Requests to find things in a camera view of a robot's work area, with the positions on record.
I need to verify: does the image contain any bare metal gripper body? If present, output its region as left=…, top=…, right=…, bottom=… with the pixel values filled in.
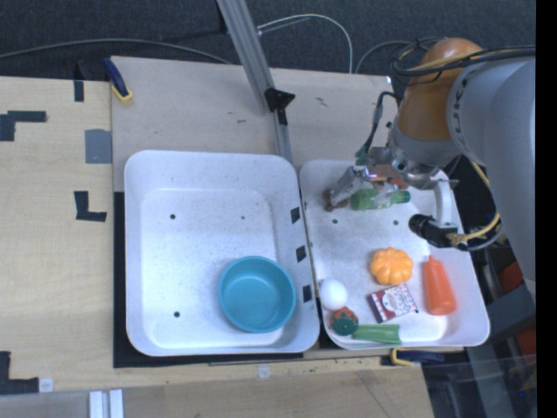
left=357, top=145, right=441, bottom=191

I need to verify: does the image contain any brown biscuit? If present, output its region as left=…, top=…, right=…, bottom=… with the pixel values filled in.
left=322, top=188, right=350, bottom=213

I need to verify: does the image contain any green bottle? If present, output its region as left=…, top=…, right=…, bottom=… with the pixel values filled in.
left=349, top=188, right=412, bottom=212

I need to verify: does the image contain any white plastic tray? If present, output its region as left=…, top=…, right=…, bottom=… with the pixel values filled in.
left=299, top=158, right=492, bottom=351
left=124, top=149, right=321, bottom=358

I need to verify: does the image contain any orange pumpkin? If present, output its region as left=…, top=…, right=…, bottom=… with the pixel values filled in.
left=369, top=246, right=415, bottom=287

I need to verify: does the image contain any white egg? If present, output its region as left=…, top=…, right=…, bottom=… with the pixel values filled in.
left=319, top=278, right=349, bottom=312

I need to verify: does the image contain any orange bottle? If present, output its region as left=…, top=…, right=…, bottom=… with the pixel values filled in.
left=423, top=253, right=458, bottom=317

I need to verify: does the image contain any red and white carton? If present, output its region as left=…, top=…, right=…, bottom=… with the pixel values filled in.
left=366, top=282, right=419, bottom=325

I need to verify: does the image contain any red and green tomato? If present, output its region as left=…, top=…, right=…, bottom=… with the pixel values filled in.
left=329, top=306, right=360, bottom=337

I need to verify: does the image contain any blue bowl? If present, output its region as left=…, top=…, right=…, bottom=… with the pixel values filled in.
left=217, top=255, right=299, bottom=334

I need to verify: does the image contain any green celery stalk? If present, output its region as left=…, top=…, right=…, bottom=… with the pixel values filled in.
left=352, top=323, right=403, bottom=346

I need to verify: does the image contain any black cylinder on white bracket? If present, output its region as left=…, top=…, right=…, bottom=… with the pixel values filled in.
left=407, top=179, right=469, bottom=250

